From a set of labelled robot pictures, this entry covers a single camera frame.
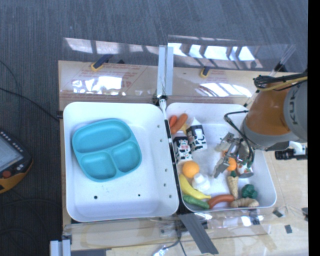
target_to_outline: controller screen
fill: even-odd
[[[23,158],[4,138],[0,137],[0,172]]]

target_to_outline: toy banana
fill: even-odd
[[[180,188],[183,194],[192,196],[195,199],[199,199],[199,200],[211,198],[211,195],[205,195],[202,192],[194,189],[183,174],[179,175],[179,181],[180,181]]]

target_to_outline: toy cucumber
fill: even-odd
[[[201,208],[204,208],[204,209],[210,208],[210,206],[207,202],[196,199],[196,198],[192,197],[191,195],[185,194],[182,198],[184,201],[186,201],[189,204],[192,204],[195,206],[200,206]]]
[[[192,196],[195,199],[199,199],[199,200],[211,198],[211,195],[205,195],[202,192],[194,189],[190,185],[187,178],[182,173],[179,175],[179,181],[180,181],[180,188],[181,188],[183,194]]]

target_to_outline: toy sausage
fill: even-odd
[[[171,134],[176,134],[187,120],[188,115],[186,113],[181,114],[175,124],[171,127]]]
[[[210,209],[212,209],[218,203],[221,203],[221,202],[231,203],[234,200],[235,200],[235,197],[232,194],[220,194],[209,199],[207,203],[209,204]]]

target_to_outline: black cord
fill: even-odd
[[[298,78],[304,78],[308,75],[307,72],[300,73],[300,74],[291,74],[291,75],[284,75],[280,77],[273,77],[269,75],[259,75],[257,78],[254,78],[254,85],[257,88],[264,89],[265,84],[270,84],[270,83],[277,83],[277,82],[286,82],[289,80],[294,80]]]
[[[281,88],[281,89],[273,89],[274,91],[283,91],[283,90],[286,90],[286,89],[289,89],[289,88],[291,88],[291,87],[295,87],[295,86],[299,86],[299,85],[301,85],[302,83],[304,83],[305,81],[300,81],[300,82],[297,82],[297,83],[295,83],[295,84],[292,84],[292,85],[290,85],[290,86],[287,86],[287,87],[285,87],[285,88]]]
[[[19,93],[15,93],[13,91],[10,91],[10,90],[6,90],[6,89],[3,89],[3,88],[0,88],[0,90],[8,93],[8,94],[12,94],[12,95],[15,95],[15,96],[18,96],[18,97],[21,97],[22,99],[34,104],[35,106],[37,106],[40,110],[42,110],[44,113],[46,113],[48,116],[50,116],[51,118],[53,118],[54,120],[58,121],[59,122],[59,119],[57,117],[55,117],[54,115],[52,115],[51,113],[49,113],[48,111],[46,111],[42,106],[40,106],[39,104],[37,104],[36,102],[32,101],[31,99],[19,94]]]
[[[62,208],[61,205],[55,203],[54,201],[47,200],[47,199],[41,199],[41,198],[29,198],[29,199],[16,200],[16,201],[12,201],[12,202],[7,202],[7,203],[3,204],[2,206],[7,207],[7,206],[13,206],[16,204],[29,203],[29,202],[48,203],[48,204],[52,204],[58,208]]]
[[[11,70],[3,61],[0,60],[0,63],[1,63],[3,66],[5,66],[5,68],[10,72],[10,74],[12,75],[12,77],[13,77],[13,79],[14,79],[14,82],[15,82],[16,86],[17,86],[18,88],[21,88],[21,86],[20,86],[20,84],[18,83],[18,80],[17,80],[15,74],[12,72],[12,70]],[[42,110],[44,113],[46,113],[48,116],[50,116],[51,118],[53,118],[53,119],[56,120],[56,121],[59,121],[59,119],[58,119],[57,117],[55,117],[54,115],[52,115],[51,113],[49,113],[47,110],[45,110],[42,106],[40,106],[39,104],[37,104],[37,103],[34,102],[33,100],[31,100],[31,99],[29,99],[29,98],[27,98],[27,97],[25,97],[25,96],[23,96],[23,95],[21,95],[21,94],[19,94],[19,93],[16,93],[16,92],[13,92],[13,91],[10,91],[10,90],[1,88],[1,87],[0,87],[0,90],[6,92],[6,93],[8,93],[8,94],[12,94],[12,95],[18,96],[18,97],[20,97],[20,98],[22,98],[22,99],[24,99],[24,100],[26,100],[26,101],[34,104],[34,105],[37,106],[40,110]]]
[[[16,241],[16,239],[14,239],[12,233],[13,232],[23,233],[23,234],[27,235],[29,238],[31,238],[33,243],[36,244],[35,239],[33,239],[33,235],[25,229],[21,229],[21,228],[17,229],[17,228],[11,227],[14,224],[13,221],[15,219],[14,215],[16,214],[16,211],[14,211],[14,213],[13,213],[13,217],[11,219],[11,222],[9,224],[7,224],[6,220],[4,219],[5,216],[4,216],[4,207],[3,207],[3,197],[0,197],[0,204],[1,204],[0,214],[1,214],[1,219],[3,220],[1,222],[3,224],[3,229],[0,229],[0,236],[1,235],[8,236],[9,239],[11,240],[11,242],[14,244],[14,246],[18,250],[20,250],[21,252],[23,252],[26,255],[33,256],[34,253],[27,252],[22,246],[19,245],[19,243]]]
[[[169,248],[175,247],[177,244],[180,244],[184,256],[187,256],[187,254],[185,252],[185,249],[184,249],[184,247],[183,247],[183,245],[181,243],[182,233],[181,233],[181,230],[180,230],[180,226],[177,225],[177,222],[175,222],[175,226],[176,226],[175,232],[176,232],[176,235],[177,235],[177,240],[173,244],[171,244],[169,246],[166,246],[164,249],[169,249]]]
[[[185,251],[185,248],[184,248],[184,246],[182,245],[181,240],[179,241],[179,244],[180,244],[181,249],[182,249],[182,251],[183,251],[183,255],[184,255],[184,256],[187,256],[186,251]]]
[[[15,74],[12,72],[12,70],[11,70],[2,60],[0,60],[0,63],[1,63],[2,65],[4,65],[5,68],[10,72],[10,74],[12,75],[12,77],[13,77],[13,79],[14,79],[14,81],[15,81],[15,85],[16,85],[17,87],[21,88],[21,86],[20,86],[20,84],[18,83],[18,80],[17,80]]]
[[[254,162],[254,159],[255,159],[255,153],[248,141],[248,138],[246,135],[244,135],[240,129],[232,122],[232,120],[228,117],[228,115],[233,115],[233,114],[241,114],[241,113],[247,113],[249,112],[248,110],[243,110],[243,111],[235,111],[235,112],[229,112],[229,113],[226,113],[223,117],[223,119],[229,124],[231,125],[240,135],[241,137],[243,138],[243,140],[245,141],[245,143],[247,144],[248,148],[249,148],[249,158],[251,158],[251,164]]]
[[[19,202],[19,203],[20,203],[20,202],[26,202],[26,203],[27,203],[27,206],[29,207],[29,209],[31,209],[31,210],[33,211],[33,213],[38,217],[38,220],[41,222],[41,224],[42,224],[42,226],[43,226],[43,228],[44,228],[44,231],[45,231],[47,240],[49,241],[49,240],[50,240],[49,232],[48,232],[48,230],[47,230],[47,226],[46,226],[43,218],[39,215],[39,213],[37,212],[37,210],[36,210],[31,204],[29,204],[30,202],[34,202],[34,200],[25,199],[23,196],[21,196],[20,194],[18,194],[18,193],[17,193],[16,191],[14,191],[13,189],[11,189],[10,192],[14,193],[17,197],[19,197],[19,198],[21,199],[21,201],[13,201],[13,203],[15,203],[15,202]],[[49,201],[50,204],[54,204],[55,206],[58,206],[58,207],[59,207],[59,205],[56,205],[55,202],[50,201],[50,200],[41,199],[41,202],[43,202],[44,200],[45,200],[46,203],[48,203],[48,201]]]

